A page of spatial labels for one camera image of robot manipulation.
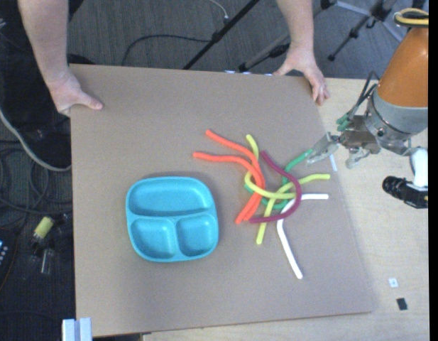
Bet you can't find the person's shoe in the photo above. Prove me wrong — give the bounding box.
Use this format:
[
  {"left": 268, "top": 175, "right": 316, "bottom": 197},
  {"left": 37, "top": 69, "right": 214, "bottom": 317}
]
[{"left": 0, "top": 107, "right": 72, "bottom": 173}]

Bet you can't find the yellow foam rope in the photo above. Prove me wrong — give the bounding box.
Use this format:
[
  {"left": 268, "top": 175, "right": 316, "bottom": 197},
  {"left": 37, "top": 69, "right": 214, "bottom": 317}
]
[
  {"left": 256, "top": 173, "right": 332, "bottom": 246},
  {"left": 243, "top": 134, "right": 298, "bottom": 200}
]

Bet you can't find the orange foam rope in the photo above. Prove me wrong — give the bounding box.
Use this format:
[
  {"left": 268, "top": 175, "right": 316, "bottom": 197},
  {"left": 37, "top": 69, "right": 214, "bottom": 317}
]
[
  {"left": 205, "top": 129, "right": 267, "bottom": 224},
  {"left": 192, "top": 151, "right": 264, "bottom": 225}
]

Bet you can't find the brown cardboard board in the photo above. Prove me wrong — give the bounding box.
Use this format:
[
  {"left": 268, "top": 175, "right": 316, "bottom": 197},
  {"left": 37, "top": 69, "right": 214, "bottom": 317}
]
[{"left": 68, "top": 63, "right": 375, "bottom": 338}]

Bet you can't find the green foam rope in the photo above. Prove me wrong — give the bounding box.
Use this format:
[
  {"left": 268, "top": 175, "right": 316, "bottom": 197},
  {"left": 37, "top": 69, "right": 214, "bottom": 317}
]
[{"left": 243, "top": 148, "right": 314, "bottom": 211}]

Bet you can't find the white foam rope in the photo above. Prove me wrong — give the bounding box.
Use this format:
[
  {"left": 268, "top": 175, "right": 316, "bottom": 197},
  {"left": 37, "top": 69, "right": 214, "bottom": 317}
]
[{"left": 276, "top": 193, "right": 330, "bottom": 281}]

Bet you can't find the maroon foam rope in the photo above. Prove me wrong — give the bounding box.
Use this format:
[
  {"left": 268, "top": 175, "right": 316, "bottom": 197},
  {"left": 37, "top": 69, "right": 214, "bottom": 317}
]
[{"left": 248, "top": 150, "right": 304, "bottom": 224}]

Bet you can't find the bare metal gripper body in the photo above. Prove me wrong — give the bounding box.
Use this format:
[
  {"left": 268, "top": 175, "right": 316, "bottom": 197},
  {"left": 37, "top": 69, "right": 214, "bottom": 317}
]
[{"left": 338, "top": 114, "right": 412, "bottom": 156}]

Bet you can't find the blue divided plate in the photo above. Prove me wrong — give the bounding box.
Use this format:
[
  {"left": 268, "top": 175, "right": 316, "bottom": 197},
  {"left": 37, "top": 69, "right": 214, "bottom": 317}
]
[{"left": 125, "top": 176, "right": 220, "bottom": 263}]

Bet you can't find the person's right hand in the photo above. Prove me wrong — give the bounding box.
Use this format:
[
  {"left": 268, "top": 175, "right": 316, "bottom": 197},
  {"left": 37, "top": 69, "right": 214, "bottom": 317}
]
[{"left": 46, "top": 67, "right": 104, "bottom": 118}]

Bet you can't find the person's left hand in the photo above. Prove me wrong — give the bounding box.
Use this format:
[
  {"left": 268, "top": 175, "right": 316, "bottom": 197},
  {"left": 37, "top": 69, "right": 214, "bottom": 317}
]
[{"left": 273, "top": 43, "right": 331, "bottom": 107}]

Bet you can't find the black cylinder on white bracket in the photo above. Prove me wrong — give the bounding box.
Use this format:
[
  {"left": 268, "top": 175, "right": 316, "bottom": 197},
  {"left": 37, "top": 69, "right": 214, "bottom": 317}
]
[{"left": 381, "top": 147, "right": 429, "bottom": 210}]

